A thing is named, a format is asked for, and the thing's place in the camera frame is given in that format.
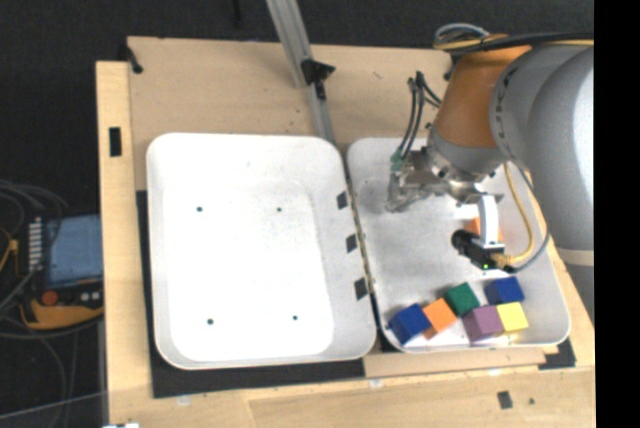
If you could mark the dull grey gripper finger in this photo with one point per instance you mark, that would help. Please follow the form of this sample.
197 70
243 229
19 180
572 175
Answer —
412 198
393 199

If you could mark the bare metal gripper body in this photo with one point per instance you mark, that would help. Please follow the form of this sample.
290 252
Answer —
425 176

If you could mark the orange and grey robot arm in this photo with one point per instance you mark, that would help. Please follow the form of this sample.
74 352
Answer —
545 116

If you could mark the white plastic tray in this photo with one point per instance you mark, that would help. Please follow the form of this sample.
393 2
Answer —
420 246
250 256

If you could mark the orange cube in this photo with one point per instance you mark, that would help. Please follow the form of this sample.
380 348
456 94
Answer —
441 314
473 225

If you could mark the green cube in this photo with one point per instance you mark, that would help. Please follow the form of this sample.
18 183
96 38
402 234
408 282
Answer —
462 298

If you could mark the blue cube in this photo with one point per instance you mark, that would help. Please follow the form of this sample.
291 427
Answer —
407 322
505 291

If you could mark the purple cube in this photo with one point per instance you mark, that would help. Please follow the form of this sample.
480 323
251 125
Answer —
482 323

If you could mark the yellow cube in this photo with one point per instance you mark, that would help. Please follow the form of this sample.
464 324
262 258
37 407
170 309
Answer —
513 317

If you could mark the pale wood board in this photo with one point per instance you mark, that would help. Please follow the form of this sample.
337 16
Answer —
225 91

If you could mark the black cylinder on white bracket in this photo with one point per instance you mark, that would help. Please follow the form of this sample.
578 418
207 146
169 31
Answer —
470 245

